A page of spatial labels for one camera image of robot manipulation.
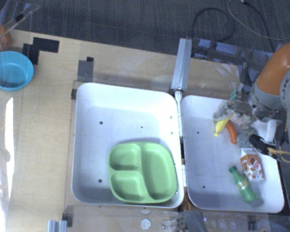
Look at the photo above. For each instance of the blue bowl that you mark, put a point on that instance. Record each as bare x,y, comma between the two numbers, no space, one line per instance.
9,71

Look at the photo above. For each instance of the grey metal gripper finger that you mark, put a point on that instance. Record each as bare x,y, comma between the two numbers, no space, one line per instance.
219,113
230,107

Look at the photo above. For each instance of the orange sausage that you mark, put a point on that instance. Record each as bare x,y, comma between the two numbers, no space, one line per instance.
232,133

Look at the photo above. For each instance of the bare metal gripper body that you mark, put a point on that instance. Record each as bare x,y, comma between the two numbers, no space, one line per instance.
246,108

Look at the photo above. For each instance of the clear plastic bottle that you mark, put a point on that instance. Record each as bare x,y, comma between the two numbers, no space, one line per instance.
245,136

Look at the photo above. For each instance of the green divided plate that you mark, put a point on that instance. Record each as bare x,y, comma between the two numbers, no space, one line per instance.
155,165

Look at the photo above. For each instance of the green bottle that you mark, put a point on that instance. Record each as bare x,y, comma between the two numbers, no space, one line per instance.
245,188

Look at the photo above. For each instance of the orange and white carton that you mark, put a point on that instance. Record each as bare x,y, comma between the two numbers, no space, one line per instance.
252,166

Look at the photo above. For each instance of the black cylinder on white bracket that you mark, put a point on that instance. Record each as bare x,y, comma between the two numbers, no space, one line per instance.
258,141

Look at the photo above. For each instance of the pink patterned packet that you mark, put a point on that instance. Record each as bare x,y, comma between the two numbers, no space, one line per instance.
238,120

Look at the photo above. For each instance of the yellow banana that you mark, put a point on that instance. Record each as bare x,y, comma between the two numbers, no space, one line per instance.
221,126

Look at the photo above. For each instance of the white plastic tray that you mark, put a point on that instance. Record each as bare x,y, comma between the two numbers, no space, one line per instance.
125,110
207,158

